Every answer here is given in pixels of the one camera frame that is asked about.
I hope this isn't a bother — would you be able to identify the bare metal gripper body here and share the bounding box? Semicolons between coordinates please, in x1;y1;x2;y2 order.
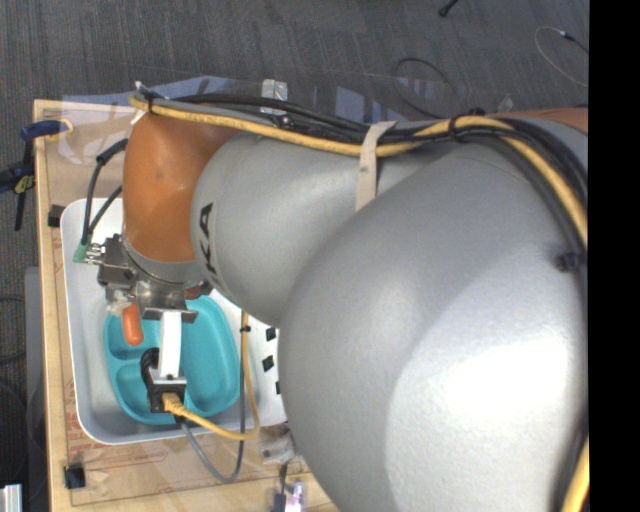
97;233;201;324

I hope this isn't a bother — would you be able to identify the black block with thin wires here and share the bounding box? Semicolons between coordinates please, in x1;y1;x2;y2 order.
272;479;305;512

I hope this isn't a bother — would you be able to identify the white plastic tray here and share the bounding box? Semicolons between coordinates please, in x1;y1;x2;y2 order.
59;197;289;446

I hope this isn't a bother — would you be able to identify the blue divided plate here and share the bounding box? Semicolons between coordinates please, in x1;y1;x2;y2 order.
102;294;243;427

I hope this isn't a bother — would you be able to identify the pale wood board red print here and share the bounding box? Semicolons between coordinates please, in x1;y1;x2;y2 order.
32;98;341;512

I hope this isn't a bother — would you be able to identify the orange sausage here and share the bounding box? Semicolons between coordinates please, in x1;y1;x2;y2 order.
121;300;145;348

